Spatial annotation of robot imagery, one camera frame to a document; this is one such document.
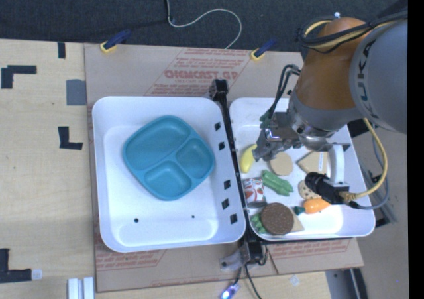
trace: wooden table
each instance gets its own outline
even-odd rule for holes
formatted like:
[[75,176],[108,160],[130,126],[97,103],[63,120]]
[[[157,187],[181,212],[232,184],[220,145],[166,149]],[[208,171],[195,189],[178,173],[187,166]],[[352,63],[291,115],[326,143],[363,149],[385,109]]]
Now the wooden table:
[[[67,105],[66,81],[85,80],[83,44],[0,40],[0,67],[36,66],[0,89],[0,249],[9,269],[40,269],[42,279],[0,284],[0,298],[66,298],[69,278],[95,276],[87,109]],[[60,149],[58,127],[69,127]],[[263,298],[329,299],[324,272],[255,278]],[[230,282],[109,292],[96,298],[218,298]],[[236,298],[255,298],[247,280]]]

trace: cardboard box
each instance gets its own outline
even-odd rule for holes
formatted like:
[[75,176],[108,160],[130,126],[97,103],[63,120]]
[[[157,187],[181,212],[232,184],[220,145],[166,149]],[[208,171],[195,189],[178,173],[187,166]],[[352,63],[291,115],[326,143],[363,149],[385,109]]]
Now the cardboard box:
[[[240,97],[274,97],[283,67],[301,67],[300,53],[267,52],[255,62],[247,50],[120,45],[104,54],[98,44],[84,46],[97,291],[233,279],[236,272],[222,271],[220,258],[233,254],[238,243],[125,254],[104,245],[98,225],[91,110],[106,96],[207,96],[214,79],[227,80],[229,103]],[[294,85],[293,78],[287,90]],[[356,239],[279,243],[268,245],[268,250],[267,263],[252,267],[252,276],[363,265]]]

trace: can label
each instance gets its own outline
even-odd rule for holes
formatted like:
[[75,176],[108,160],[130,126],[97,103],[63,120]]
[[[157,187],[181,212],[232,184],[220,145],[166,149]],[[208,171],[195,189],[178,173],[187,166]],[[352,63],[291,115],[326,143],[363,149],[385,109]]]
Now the can label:
[[247,207],[259,208],[266,205],[264,185],[261,178],[249,178],[243,180],[243,188]]

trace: toy cucumber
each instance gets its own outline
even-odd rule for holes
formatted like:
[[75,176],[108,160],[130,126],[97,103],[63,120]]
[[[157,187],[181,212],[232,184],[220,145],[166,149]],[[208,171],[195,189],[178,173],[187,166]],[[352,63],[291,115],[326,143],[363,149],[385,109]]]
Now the toy cucumber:
[[290,192],[293,191],[293,186],[287,180],[280,179],[269,170],[262,171],[262,182],[265,186],[275,191],[275,193],[283,196],[289,196]]

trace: blue clamp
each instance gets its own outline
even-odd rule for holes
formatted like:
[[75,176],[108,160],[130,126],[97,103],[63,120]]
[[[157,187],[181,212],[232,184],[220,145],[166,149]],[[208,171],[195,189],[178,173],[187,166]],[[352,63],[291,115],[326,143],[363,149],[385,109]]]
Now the blue clamp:
[[118,32],[116,35],[111,37],[108,41],[100,44],[100,49],[102,52],[108,54],[116,49],[116,45],[123,43],[131,36],[131,30],[123,30]]
[[250,53],[250,58],[254,61],[259,61],[263,57],[263,55],[265,55],[265,51],[271,49],[275,45],[275,43],[277,43],[277,41],[272,38],[262,47],[253,50]]

